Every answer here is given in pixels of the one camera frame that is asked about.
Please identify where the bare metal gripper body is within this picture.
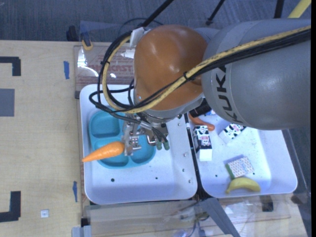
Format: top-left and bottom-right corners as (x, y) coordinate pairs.
(122, 117), (170, 145)

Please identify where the orange carrot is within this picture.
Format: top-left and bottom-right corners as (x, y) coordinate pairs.
(81, 141), (125, 163)

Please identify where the blue divided plate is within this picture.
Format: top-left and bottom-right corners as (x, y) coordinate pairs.
(88, 110), (157, 170)

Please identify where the white plastic tray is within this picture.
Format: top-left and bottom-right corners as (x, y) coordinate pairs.
(188, 112), (298, 198)
(79, 83), (198, 205)

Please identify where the cow print carton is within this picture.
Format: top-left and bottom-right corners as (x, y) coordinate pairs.
(218, 122), (246, 145)
(193, 125), (213, 162)

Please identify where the orange sausage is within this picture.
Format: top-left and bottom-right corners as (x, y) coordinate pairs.
(189, 113), (216, 132)

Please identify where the patterned packet with green edge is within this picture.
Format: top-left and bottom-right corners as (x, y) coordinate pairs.
(225, 156), (255, 180)

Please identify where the yellow banana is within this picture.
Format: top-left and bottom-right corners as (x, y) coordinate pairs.
(225, 177), (261, 195)

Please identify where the black cylinder on white bracket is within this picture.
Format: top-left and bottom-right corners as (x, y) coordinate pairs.
(189, 99), (212, 118)

